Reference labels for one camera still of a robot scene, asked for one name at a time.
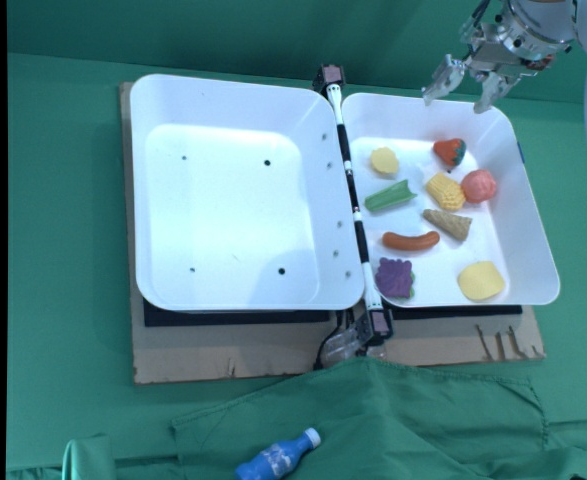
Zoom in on green toy celery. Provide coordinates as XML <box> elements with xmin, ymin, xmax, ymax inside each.
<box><xmin>363</xmin><ymin>178</ymin><xmax>419</xmax><ymax>215</ymax></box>

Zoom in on large yellow toy crisp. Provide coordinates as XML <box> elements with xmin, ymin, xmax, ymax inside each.
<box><xmin>456</xmin><ymin>260</ymin><xmax>507</xmax><ymax>303</ymax></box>

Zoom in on pink toy peach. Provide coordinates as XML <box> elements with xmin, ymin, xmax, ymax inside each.
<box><xmin>460</xmin><ymin>169</ymin><xmax>499</xmax><ymax>205</ymax></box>

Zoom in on orange toy sausage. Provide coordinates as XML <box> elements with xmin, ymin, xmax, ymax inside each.
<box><xmin>381</xmin><ymin>230</ymin><xmax>442</xmax><ymax>255</ymax></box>

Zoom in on black and white thin rod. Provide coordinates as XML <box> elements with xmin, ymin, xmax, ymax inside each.
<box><xmin>324</xmin><ymin>83</ymin><xmax>392</xmax><ymax>314</ymax></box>

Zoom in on brown cardboard board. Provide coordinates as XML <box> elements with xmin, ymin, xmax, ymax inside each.
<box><xmin>118</xmin><ymin>81</ymin><xmax>547</xmax><ymax>386</ymax></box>

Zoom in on white plastic tray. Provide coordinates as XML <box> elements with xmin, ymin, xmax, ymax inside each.
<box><xmin>341</xmin><ymin>91</ymin><xmax>561</xmax><ymax>309</ymax></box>
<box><xmin>129</xmin><ymin>72</ymin><xmax>366</xmax><ymax>314</ymax></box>

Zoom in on purple toy grapes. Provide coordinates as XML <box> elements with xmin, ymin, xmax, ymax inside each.
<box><xmin>374</xmin><ymin>256</ymin><xmax>417</xmax><ymax>301</ymax></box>

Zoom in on large green cloth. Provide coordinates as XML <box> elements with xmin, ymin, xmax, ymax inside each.
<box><xmin>169</xmin><ymin>356</ymin><xmax>587</xmax><ymax>480</ymax></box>

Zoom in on small yellow toy crisp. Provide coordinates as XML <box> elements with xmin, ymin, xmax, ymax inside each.
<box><xmin>370</xmin><ymin>146</ymin><xmax>401</xmax><ymax>177</ymax></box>

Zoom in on tan toy ice cream cone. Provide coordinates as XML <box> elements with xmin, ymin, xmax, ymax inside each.
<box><xmin>421</xmin><ymin>208</ymin><xmax>474</xmax><ymax>243</ymax></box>

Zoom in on blue plastic bottle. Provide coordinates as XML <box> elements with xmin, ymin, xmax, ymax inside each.
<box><xmin>233</xmin><ymin>426</ymin><xmax>323</xmax><ymax>480</ymax></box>

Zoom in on red toy strawberry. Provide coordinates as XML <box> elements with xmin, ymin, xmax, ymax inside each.
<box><xmin>432</xmin><ymin>137</ymin><xmax>468</xmax><ymax>169</ymax></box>

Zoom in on black block with wires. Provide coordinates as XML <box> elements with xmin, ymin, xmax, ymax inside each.
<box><xmin>354</xmin><ymin>307</ymin><xmax>395</xmax><ymax>345</ymax></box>
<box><xmin>312</xmin><ymin>63</ymin><xmax>347</xmax><ymax>94</ymax></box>

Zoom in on yellow toy corn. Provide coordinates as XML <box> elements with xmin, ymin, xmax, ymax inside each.
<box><xmin>425</xmin><ymin>171</ymin><xmax>467</xmax><ymax>213</ymax></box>

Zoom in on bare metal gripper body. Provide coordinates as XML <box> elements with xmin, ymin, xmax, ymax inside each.
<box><xmin>461</xmin><ymin>11</ymin><xmax>572</xmax><ymax>82</ymax></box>

